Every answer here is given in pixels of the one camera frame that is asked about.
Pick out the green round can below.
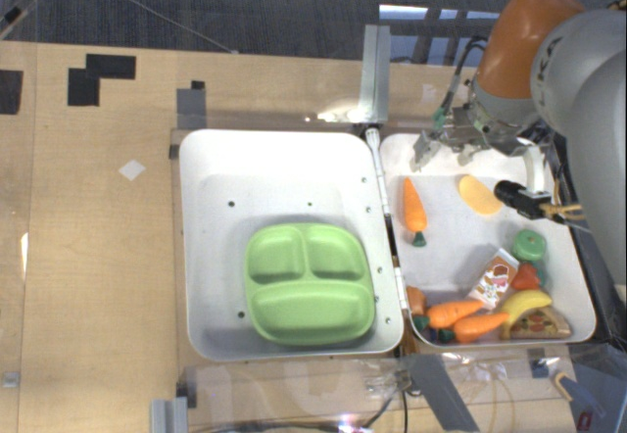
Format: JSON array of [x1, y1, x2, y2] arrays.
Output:
[[511, 228, 549, 263]]

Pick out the white printed carton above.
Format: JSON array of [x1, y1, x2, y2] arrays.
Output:
[[465, 248, 520, 311]]

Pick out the small orange toy piece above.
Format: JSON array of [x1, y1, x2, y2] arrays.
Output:
[[405, 285, 428, 317]]

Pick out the white plastic tray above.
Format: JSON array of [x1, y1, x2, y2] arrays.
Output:
[[379, 131, 598, 350], [178, 128, 406, 362]]

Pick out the green divided plate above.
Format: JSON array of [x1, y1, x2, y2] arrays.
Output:
[[243, 222, 377, 347]]

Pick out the red toy pepper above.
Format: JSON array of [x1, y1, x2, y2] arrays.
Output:
[[510, 262, 546, 292]]

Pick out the yellow oval slice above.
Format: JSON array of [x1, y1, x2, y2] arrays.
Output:
[[458, 174, 505, 217]]

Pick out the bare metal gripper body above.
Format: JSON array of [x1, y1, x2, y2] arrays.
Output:
[[439, 104, 529, 158]]

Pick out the black cylinder on white bracket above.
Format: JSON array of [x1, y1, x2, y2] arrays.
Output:
[[493, 142, 555, 220]]

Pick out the yellow banana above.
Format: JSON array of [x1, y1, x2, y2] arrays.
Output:
[[493, 288, 554, 325]]

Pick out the pizza slice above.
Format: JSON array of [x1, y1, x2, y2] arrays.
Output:
[[499, 307, 573, 341]]

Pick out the orange carrot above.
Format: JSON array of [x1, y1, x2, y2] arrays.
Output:
[[413, 299, 486, 331], [402, 176, 429, 249], [437, 312, 511, 345]]

